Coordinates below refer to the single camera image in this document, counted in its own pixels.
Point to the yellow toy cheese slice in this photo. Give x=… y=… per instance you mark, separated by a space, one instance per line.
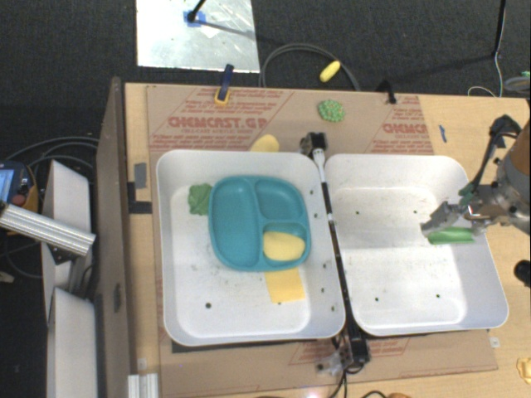
x=286 y=288

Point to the green toy pea pod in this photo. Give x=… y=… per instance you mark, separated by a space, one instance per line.
x=450 y=236

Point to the yellow toy potato chip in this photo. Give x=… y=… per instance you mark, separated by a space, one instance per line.
x=284 y=246

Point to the yellow toy food piece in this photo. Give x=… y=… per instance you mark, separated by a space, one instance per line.
x=525 y=368

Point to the white plastic tray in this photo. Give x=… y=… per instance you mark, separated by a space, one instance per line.
x=398 y=272
x=232 y=309

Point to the thin black and white rod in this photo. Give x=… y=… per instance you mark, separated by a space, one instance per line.
x=334 y=230

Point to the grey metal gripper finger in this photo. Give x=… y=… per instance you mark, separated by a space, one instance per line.
x=478 y=225
x=441 y=218

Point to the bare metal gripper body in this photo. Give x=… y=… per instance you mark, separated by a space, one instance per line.
x=500 y=207

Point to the green toy lettuce leaf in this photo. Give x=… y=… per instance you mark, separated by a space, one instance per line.
x=199 y=199

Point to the brown cardboard board, red print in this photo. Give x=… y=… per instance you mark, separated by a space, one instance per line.
x=232 y=118

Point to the yellow toy corn cob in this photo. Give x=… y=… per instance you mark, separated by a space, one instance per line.
x=329 y=71

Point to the green toy peas patch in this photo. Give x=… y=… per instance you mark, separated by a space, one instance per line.
x=331 y=111

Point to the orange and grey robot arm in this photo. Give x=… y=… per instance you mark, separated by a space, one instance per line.
x=519 y=160

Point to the teal divided plate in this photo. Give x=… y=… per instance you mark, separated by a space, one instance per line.
x=232 y=218

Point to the yellow round toy chip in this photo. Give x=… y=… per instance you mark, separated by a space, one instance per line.
x=265 y=144

